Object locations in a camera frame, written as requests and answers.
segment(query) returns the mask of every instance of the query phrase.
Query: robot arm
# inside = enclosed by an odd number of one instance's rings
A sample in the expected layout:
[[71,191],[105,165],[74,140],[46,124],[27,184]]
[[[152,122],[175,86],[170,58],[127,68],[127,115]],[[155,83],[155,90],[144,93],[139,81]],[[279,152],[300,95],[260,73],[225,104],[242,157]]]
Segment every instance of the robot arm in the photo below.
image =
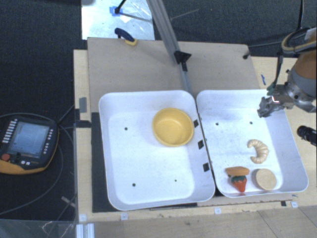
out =
[[304,45],[289,47],[288,43],[294,33],[288,35],[282,42],[285,53],[300,53],[293,68],[288,71],[284,85],[276,85],[276,81],[268,88],[268,98],[262,97],[259,117],[268,117],[272,112],[295,106],[308,112],[315,113],[316,107],[312,102],[316,99],[316,29]]

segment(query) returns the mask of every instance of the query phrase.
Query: red button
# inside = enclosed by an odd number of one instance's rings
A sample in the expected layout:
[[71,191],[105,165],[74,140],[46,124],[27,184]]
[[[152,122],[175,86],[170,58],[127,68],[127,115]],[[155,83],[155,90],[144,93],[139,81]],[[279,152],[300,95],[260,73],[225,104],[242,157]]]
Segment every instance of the red button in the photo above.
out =
[[11,156],[10,156],[9,154],[4,153],[4,154],[2,154],[1,159],[2,159],[3,161],[8,162],[8,161],[10,160],[10,157],[11,157]]

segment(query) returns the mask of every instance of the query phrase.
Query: white tray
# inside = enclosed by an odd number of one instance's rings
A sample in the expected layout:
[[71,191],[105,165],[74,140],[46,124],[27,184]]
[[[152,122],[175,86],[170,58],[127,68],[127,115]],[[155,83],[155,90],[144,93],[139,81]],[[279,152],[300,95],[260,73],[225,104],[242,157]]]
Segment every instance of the white tray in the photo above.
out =
[[118,210],[193,203],[214,194],[200,123],[186,145],[163,146],[152,131],[163,108],[199,121],[195,100],[185,91],[108,93],[99,101],[108,198]]
[[[257,109],[265,90],[206,90],[197,96],[215,182],[227,197],[303,191],[308,177],[297,150],[285,111],[274,112],[268,118],[259,118]],[[250,139],[258,139],[269,148],[262,164],[254,164],[254,147],[248,148]],[[225,168],[243,166],[250,169],[246,191],[240,193],[230,184]],[[259,188],[254,176],[257,169],[270,169],[276,176],[274,190]]]

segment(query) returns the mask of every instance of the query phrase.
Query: black bracket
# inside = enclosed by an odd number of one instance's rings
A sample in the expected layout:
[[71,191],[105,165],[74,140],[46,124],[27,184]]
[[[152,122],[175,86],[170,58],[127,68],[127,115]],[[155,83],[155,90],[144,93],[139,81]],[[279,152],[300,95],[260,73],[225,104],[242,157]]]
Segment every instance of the black bracket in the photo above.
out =
[[174,56],[175,56],[176,61],[177,61],[178,64],[182,63],[183,71],[187,71],[186,61],[189,59],[189,57],[192,56],[192,54],[188,54],[188,53],[176,50],[174,52]]

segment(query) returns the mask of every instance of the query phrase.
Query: black floor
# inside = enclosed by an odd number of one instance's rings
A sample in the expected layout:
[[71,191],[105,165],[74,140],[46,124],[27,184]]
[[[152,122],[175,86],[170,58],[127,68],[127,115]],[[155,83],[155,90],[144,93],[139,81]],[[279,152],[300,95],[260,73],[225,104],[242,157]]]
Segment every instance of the black floor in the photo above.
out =
[[[179,41],[242,43],[281,41],[297,27],[300,0],[164,0]],[[81,40],[80,0],[0,0],[0,116],[35,113],[54,120],[73,106],[73,50]],[[315,26],[317,0],[305,0],[303,26]],[[254,56],[275,56],[279,45],[250,48]],[[74,123],[74,110],[61,125]],[[56,220],[75,195],[73,146],[60,133],[64,165],[57,151],[49,168],[29,176],[0,175],[0,218]],[[72,220],[68,207],[60,220]]]

